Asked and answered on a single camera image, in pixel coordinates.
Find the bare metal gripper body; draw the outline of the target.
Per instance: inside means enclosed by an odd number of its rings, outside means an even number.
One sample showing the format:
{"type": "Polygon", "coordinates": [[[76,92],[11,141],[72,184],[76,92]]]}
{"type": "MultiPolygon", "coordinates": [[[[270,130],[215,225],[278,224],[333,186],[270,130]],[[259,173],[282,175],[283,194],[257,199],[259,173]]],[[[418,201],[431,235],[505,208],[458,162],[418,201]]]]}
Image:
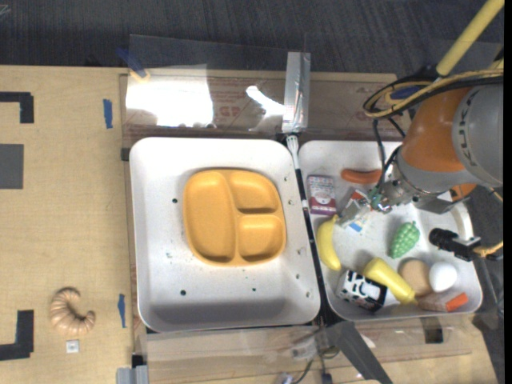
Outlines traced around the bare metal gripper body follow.
{"type": "Polygon", "coordinates": [[[387,214],[395,206],[408,204],[414,196],[414,187],[405,178],[380,181],[374,193],[374,208],[387,214]]]}

